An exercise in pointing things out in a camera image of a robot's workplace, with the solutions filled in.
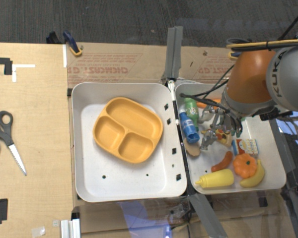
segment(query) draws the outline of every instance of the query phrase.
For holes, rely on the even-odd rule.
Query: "green bottle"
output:
[[[197,106],[197,102],[191,98],[185,98],[185,112],[187,116],[193,121],[193,124],[197,131],[199,131],[198,127],[198,119],[199,119],[199,108]]]

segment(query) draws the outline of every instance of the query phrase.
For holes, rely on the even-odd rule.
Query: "white plastic tray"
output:
[[[101,149],[93,139],[92,129],[97,117],[115,97],[132,99],[154,111],[162,120],[161,139],[143,163],[120,160]],[[171,94],[165,86],[81,83],[72,91],[72,106],[75,184],[83,200],[107,202],[175,197],[184,193],[187,179],[181,145]]]
[[[199,94],[210,90],[212,84],[181,84],[176,87],[176,101],[178,107],[184,104],[184,99],[180,97],[180,93],[185,93],[188,95]],[[224,86],[214,92],[212,92],[208,98],[220,99],[223,92]],[[203,126],[199,125],[200,130],[210,128],[209,125],[212,123],[205,122]],[[258,158],[261,159],[263,167],[266,171],[264,179],[262,182],[253,188],[244,188],[239,185],[241,177],[236,175],[233,170],[232,163],[228,168],[233,171],[234,174],[234,184],[226,187],[217,187],[217,188],[202,188],[199,185],[196,185],[195,182],[199,180],[200,176],[204,174],[211,173],[211,167],[219,163],[226,151],[233,148],[227,148],[226,146],[214,142],[212,145],[208,146],[208,150],[203,151],[198,157],[192,157],[187,155],[188,167],[190,172],[191,183],[194,188],[202,194],[220,194],[220,193],[231,193],[239,191],[254,191],[254,190],[269,190],[269,189],[278,189],[285,185],[286,183],[286,173],[281,161],[277,145],[268,121],[262,121],[258,116],[253,118],[247,118],[243,125],[243,133],[241,139],[256,139],[257,148],[259,151]]]

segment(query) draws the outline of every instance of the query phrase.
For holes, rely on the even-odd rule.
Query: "orange divided plate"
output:
[[[163,131],[157,114],[128,98],[107,103],[93,127],[95,142],[114,156],[140,163],[150,157]]]

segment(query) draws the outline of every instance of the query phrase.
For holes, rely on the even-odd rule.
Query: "yellow mustard bottle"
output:
[[[200,176],[200,179],[195,182],[202,188],[230,186],[234,183],[234,175],[231,169],[222,169],[216,172],[208,173]]]

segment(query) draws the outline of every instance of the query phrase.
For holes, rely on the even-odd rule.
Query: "orange pumpkin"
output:
[[[234,171],[242,178],[252,177],[257,170],[257,163],[254,157],[248,153],[237,154],[233,160]]]

